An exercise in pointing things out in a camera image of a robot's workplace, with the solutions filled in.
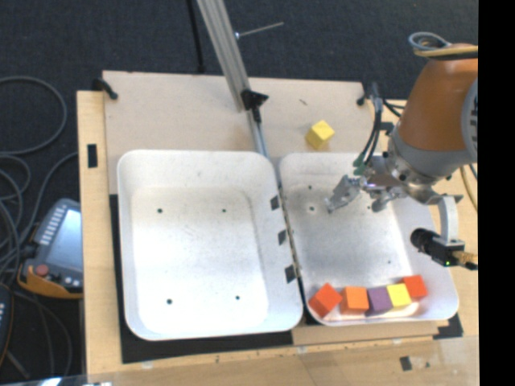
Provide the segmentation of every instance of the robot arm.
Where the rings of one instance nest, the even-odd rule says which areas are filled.
[[[358,100],[361,104],[369,98],[375,108],[375,131],[354,164],[354,174],[360,177],[345,175],[340,180],[331,198],[326,199],[328,210],[348,205],[360,191],[374,199],[374,211],[405,197],[437,204],[441,234],[419,229],[412,235],[412,243],[444,266],[476,269],[477,258],[464,252],[464,242],[457,236],[455,205],[463,196],[440,195],[433,186],[460,167],[477,162],[477,47],[450,44],[427,33],[414,34],[410,41],[415,53],[428,62],[390,134],[388,151],[373,155],[372,148],[365,158],[367,148],[377,142],[383,104],[377,86],[372,84]]]

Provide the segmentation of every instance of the red cube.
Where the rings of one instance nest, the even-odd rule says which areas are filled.
[[[408,293],[412,299],[418,300],[427,296],[427,288],[424,279],[419,274],[414,276],[406,276],[401,279],[408,289]]]
[[[326,283],[309,299],[308,304],[321,318],[324,318],[342,299],[336,289],[329,283]]]

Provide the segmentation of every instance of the dark floor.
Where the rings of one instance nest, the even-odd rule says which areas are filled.
[[[406,98],[424,65],[407,43],[416,31],[448,41],[478,44],[479,0],[225,0],[236,31],[277,22],[283,27],[241,39],[249,76],[321,80],[375,80],[382,94]],[[220,74],[196,7],[207,73]],[[49,147],[20,156],[31,168],[23,193],[21,225],[29,220],[50,168],[76,151],[77,90],[90,89],[103,70],[196,72],[196,52],[185,0],[0,0],[0,82],[32,76],[55,87],[68,107],[63,133]],[[39,144],[60,124],[60,103],[34,84],[0,84],[0,170],[2,154]],[[9,195],[0,179],[0,199]],[[38,220],[61,197],[79,199],[76,160],[62,166],[43,195]],[[0,222],[0,242],[6,225]],[[80,305],[40,298],[67,327],[72,340],[70,374],[81,372]],[[31,379],[61,375],[66,337],[48,318],[54,373],[37,307],[16,298],[9,351]],[[10,359],[0,382],[24,380]]]

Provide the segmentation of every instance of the handheld controller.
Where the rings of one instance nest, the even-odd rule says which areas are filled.
[[[34,238],[34,257],[20,267],[18,283],[50,298],[82,298],[82,229],[80,205],[60,199],[44,217]]]

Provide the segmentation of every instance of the foam block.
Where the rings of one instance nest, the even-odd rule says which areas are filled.
[[[386,287],[373,287],[367,290],[370,308],[365,312],[366,316],[386,313],[393,308],[391,299],[389,298]]]
[[[307,142],[315,149],[320,149],[329,142],[329,139],[335,135],[335,131],[325,121],[321,120],[314,124],[306,134]]]
[[[361,314],[370,307],[369,296],[365,287],[347,286],[340,294],[343,298],[340,303],[341,314]]]
[[[403,277],[400,282],[406,285],[412,299],[419,300],[427,296],[426,284],[421,275],[415,274],[414,276],[406,276]]]
[[[334,287],[326,283],[309,299],[308,304],[321,318],[324,318],[341,301],[341,295]]]
[[[394,309],[401,309],[402,307],[411,304],[411,297],[404,283],[387,285],[386,290],[388,290],[388,295],[392,301],[392,306]]]

